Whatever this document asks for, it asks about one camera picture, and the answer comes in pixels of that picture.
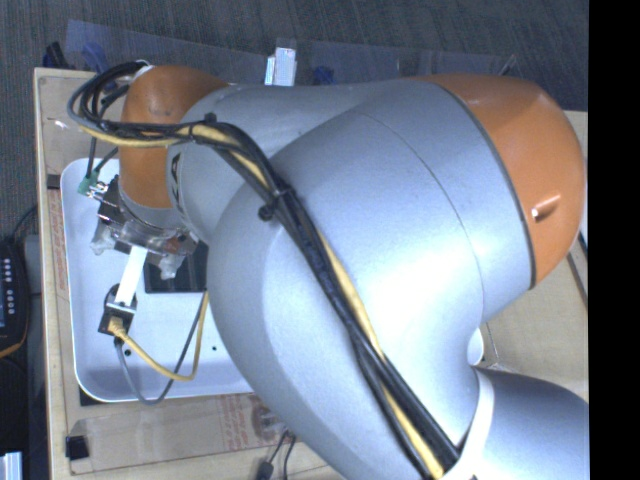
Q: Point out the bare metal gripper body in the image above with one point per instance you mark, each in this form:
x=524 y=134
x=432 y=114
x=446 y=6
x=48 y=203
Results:
x=142 y=235

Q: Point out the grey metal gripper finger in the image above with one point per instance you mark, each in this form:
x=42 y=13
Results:
x=102 y=240
x=170 y=267

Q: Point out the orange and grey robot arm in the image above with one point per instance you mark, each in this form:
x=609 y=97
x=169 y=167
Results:
x=380 y=228

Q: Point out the black square box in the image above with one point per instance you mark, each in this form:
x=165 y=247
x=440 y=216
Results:
x=187 y=275

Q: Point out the white plastic tray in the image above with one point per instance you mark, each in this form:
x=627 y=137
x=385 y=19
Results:
x=165 y=338
x=477 y=350

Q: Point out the black cylinder on white bracket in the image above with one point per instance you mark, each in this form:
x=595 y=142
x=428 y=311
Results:
x=129 y=278

